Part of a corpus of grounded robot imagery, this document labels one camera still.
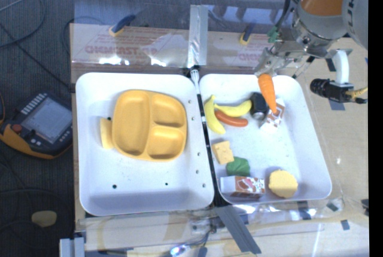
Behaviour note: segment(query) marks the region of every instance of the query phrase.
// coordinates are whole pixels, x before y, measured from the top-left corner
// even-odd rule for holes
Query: toy sausage
[[[218,120],[230,126],[245,127],[249,123],[249,121],[245,118],[230,117],[221,111],[214,111],[214,114]]]

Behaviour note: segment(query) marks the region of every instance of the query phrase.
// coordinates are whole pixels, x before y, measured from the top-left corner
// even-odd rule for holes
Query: blue clip
[[[113,37],[118,36],[122,33],[125,26],[129,26],[130,23],[136,19],[134,15],[128,15],[122,18],[116,25],[109,28],[109,34]]]
[[[239,39],[239,42],[243,45],[247,45],[250,41],[250,35],[254,29],[254,26],[256,24],[255,23],[250,23],[246,28],[245,30],[243,31],[243,33],[241,34],[241,37]]]

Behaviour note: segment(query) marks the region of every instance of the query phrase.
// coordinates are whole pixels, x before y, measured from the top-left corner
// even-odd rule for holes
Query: toy carrot
[[[269,105],[271,111],[276,113],[276,98],[272,76],[267,73],[263,73],[258,77],[258,85],[262,96],[266,103]]]

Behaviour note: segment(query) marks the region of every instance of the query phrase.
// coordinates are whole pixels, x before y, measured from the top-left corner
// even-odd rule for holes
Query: white tray
[[[137,160],[101,145],[99,120],[112,117],[119,95],[150,90],[178,99],[187,114],[183,153],[168,162]],[[182,75],[88,73],[76,83],[80,202],[91,215],[194,210],[214,196],[193,83]]]
[[[275,93],[283,99],[285,112],[275,134],[259,129],[250,113],[246,127],[224,126],[226,133],[219,135],[209,131],[211,145],[228,140],[234,156],[246,158],[252,177],[265,179],[266,194],[259,200],[223,197],[232,204],[272,203],[275,201],[319,200],[332,190],[332,182],[323,153],[311,120],[305,97],[299,83],[291,77],[273,77]],[[260,92],[255,75],[208,74],[200,80],[200,90],[205,103],[212,94],[217,104],[237,105]],[[227,176],[226,165],[214,159],[218,186],[220,177]],[[299,187],[291,198],[279,198],[268,189],[269,175],[276,169],[289,171]]]

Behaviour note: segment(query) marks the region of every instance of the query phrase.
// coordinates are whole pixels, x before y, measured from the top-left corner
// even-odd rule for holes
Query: small carton
[[[273,114],[273,112],[270,109],[260,129],[270,134],[275,133],[282,122],[282,117],[284,112],[285,112],[285,103],[282,99],[279,98],[276,100],[276,113]]]
[[[265,194],[265,180],[246,176],[225,176],[220,179],[221,193],[231,197],[260,198]]]

